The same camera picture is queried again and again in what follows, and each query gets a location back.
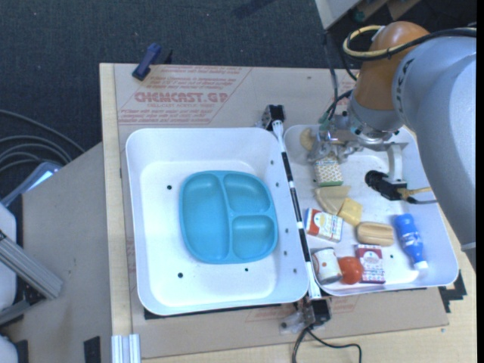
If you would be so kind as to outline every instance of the can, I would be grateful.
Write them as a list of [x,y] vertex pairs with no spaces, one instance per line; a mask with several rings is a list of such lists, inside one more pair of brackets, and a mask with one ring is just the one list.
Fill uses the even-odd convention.
[[320,285],[332,284],[343,278],[333,247],[313,250],[311,258],[316,280]]

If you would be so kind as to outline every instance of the blue clamp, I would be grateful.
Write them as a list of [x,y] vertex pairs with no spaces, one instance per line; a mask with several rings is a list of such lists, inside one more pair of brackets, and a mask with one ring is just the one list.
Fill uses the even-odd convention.
[[150,65],[160,56],[161,46],[153,43],[148,47],[146,54],[143,57],[141,63],[133,71],[133,76],[140,81],[144,80],[148,73],[151,71]]

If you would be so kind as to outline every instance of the table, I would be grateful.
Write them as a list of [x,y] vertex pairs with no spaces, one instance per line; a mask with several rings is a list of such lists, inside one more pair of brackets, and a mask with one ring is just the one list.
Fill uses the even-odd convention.
[[[237,125],[237,122],[240,122],[240,118],[244,119],[244,121],[254,119],[254,114],[259,113],[262,104],[267,104],[266,101],[273,100],[276,103],[281,99],[282,101],[286,99],[290,103],[308,103],[311,105],[314,103],[324,104],[326,101],[329,104],[328,100],[330,100],[332,90],[330,79],[327,82],[324,81],[327,71],[280,69],[277,79],[271,79],[271,72],[276,71],[274,69],[258,68],[251,69],[251,71],[260,73],[265,77],[263,83],[263,87],[266,87],[265,92],[245,93],[249,96],[252,95],[254,99],[254,102],[247,102],[245,115],[236,117],[237,119],[228,119],[226,118],[227,114],[223,114],[223,110],[217,110],[213,119],[216,119],[216,117],[223,119],[224,121],[222,122],[225,122],[227,126]],[[123,185],[119,176],[122,160],[119,153],[115,65],[100,65],[100,77],[111,326],[113,335],[129,335],[133,332],[132,300],[128,279],[129,264],[127,263],[128,254],[126,252],[126,217],[123,209]],[[295,91],[293,88],[298,87],[298,83],[304,84],[304,87]],[[345,81],[344,77],[340,84],[343,87],[350,85],[349,81]],[[287,107],[287,119],[295,124],[304,123],[304,120],[307,120],[308,117],[309,119],[315,119],[315,115],[320,111],[321,109],[313,109],[309,113],[300,114],[300,112],[297,112],[297,107],[289,106]],[[450,236],[455,246],[461,274],[467,288],[467,296],[464,297],[464,300],[451,304],[451,313],[448,314],[448,326],[344,337],[330,341],[332,343],[359,343],[363,349],[365,360],[368,361],[381,361],[383,357],[392,361],[414,361],[417,357],[422,361],[476,361],[476,275],[467,257],[459,250],[457,239],[451,231]],[[228,330],[234,329],[233,324],[222,324],[222,326],[227,327]],[[189,342],[196,343],[196,340],[190,340]],[[145,361],[150,363],[193,360],[201,362],[289,361],[293,344],[288,343],[287,339],[282,340],[280,343],[269,346],[197,353],[196,355],[150,358],[145,359]],[[303,343],[300,349],[300,355],[298,355],[300,361],[319,361],[323,356],[328,361],[338,361],[346,359],[348,356],[351,356],[350,359],[352,361],[357,359],[355,352],[328,348],[323,351],[316,342]]]

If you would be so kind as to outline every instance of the gray surface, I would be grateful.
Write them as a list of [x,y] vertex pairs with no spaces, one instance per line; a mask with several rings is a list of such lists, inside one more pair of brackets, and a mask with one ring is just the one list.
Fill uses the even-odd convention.
[[60,296],[2,330],[27,340],[29,363],[84,363],[84,342],[101,338],[110,360],[110,289],[102,146],[23,197],[24,247],[64,282]]

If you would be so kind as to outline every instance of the blue bottle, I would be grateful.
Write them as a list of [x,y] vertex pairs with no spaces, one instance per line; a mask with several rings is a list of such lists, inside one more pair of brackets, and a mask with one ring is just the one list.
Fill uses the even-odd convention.
[[403,250],[410,256],[417,270],[427,269],[429,266],[424,258],[424,244],[411,214],[397,216],[394,221],[396,233]]

